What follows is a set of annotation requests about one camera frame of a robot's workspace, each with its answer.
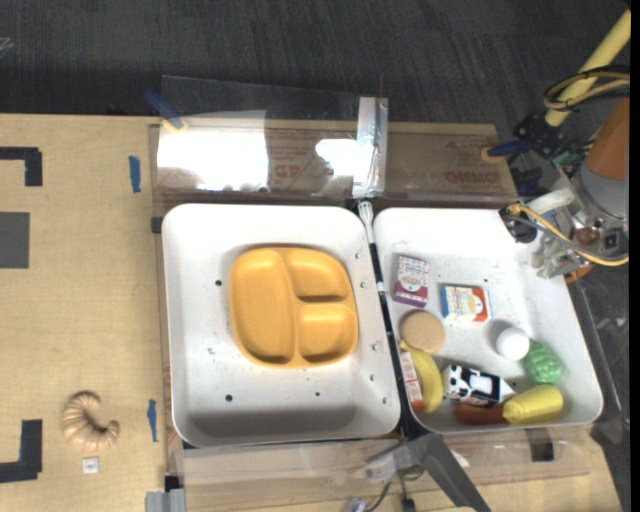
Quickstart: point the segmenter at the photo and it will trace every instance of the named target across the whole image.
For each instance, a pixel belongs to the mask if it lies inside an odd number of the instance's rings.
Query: yellow tube
[[[578,72],[580,73],[588,69],[599,68],[601,66],[611,64],[613,59],[616,58],[616,55],[620,53],[630,39],[631,9],[627,9]],[[587,80],[574,82],[562,91],[558,99],[560,101],[565,101],[569,98],[580,96],[587,92],[596,80],[597,78],[588,78]],[[545,121],[549,126],[558,127],[564,122],[569,114],[570,112],[547,110]]]

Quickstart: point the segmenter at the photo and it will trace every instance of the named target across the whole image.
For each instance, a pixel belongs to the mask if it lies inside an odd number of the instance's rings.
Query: yellow compartment plate
[[[266,366],[335,363],[358,341],[349,276],[315,249],[264,247],[240,255],[229,279],[229,316],[242,353]]]

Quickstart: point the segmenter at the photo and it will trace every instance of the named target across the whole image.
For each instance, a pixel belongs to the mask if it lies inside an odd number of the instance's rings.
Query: toy banana
[[[442,403],[442,396],[444,389],[442,387],[442,378],[440,377],[440,370],[436,362],[429,354],[423,350],[412,347],[405,341],[400,342],[400,348],[405,352],[411,354],[413,365],[416,368],[418,377],[420,377],[420,383],[422,384],[422,396],[424,399],[424,412],[435,411],[440,403]]]

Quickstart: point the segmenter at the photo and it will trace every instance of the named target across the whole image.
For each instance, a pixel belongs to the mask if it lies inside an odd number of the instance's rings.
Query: green toy grape
[[[562,375],[562,366],[547,347],[531,340],[529,352],[524,358],[529,378],[536,384],[554,385]]]

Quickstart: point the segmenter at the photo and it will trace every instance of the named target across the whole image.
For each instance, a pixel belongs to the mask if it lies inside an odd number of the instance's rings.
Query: wooden surface
[[[150,232],[149,126],[155,118],[0,115],[0,146],[37,146],[44,186],[24,186],[22,162],[0,161],[0,211],[30,212],[28,270],[0,269],[0,461],[17,459],[20,421],[44,423],[37,481],[0,484],[0,510],[144,510],[166,466],[163,381],[154,237]],[[142,192],[129,179],[140,159]],[[118,444],[99,474],[64,443],[67,398],[90,389],[97,417],[120,422]],[[157,402],[159,442],[146,411]],[[480,486],[496,511],[620,510],[602,450],[586,445],[588,474]],[[451,502],[440,491],[414,496],[418,510]],[[397,497],[381,511],[399,511]],[[282,512],[341,510],[342,502]]]

